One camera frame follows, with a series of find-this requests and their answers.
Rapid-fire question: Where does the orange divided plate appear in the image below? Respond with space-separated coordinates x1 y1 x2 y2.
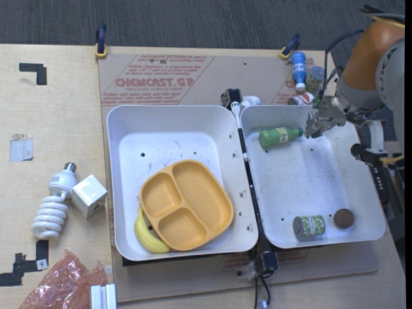
139 159 235 252

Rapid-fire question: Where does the pink bubble wrap bag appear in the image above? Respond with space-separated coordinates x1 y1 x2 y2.
17 249 109 309

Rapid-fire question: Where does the green plastic bottle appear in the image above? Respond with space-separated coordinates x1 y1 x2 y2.
258 126 304 148

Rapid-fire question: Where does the white plastic tray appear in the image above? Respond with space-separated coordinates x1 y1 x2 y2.
106 104 259 262
239 104 386 250

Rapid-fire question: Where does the white spiral light bulb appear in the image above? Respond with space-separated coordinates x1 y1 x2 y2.
30 162 79 240

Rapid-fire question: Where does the brown round fruit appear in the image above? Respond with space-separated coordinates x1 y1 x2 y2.
333 208 355 230

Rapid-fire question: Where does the grey can green label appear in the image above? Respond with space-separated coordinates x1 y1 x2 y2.
292 214 326 241

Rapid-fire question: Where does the black block with thin wires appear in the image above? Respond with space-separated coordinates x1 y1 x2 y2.
220 88 243 108
258 250 279 272

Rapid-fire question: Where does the thin black and white rod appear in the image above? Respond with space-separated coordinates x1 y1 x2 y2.
230 101 270 249

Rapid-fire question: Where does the black cylinder on white bracket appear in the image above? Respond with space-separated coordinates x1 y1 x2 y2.
350 120 390 169

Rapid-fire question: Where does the orange and white can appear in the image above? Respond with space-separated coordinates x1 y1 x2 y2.
287 91 315 106

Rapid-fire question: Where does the green jar grey lid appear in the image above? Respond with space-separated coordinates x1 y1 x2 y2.
304 65 325 93

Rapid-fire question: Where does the brown cardboard board red print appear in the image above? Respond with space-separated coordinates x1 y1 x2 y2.
97 46 378 304

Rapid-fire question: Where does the white cardboard cube box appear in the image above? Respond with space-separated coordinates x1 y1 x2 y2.
71 174 108 220

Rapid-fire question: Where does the blue bottle white cap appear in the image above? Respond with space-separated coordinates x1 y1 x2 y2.
290 51 307 93

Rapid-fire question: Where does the yellow banana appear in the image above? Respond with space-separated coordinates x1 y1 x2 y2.
134 207 171 254

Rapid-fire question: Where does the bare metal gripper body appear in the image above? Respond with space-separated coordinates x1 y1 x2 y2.
308 95 348 131

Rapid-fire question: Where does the white crumpled object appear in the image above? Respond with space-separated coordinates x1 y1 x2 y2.
240 95 262 109

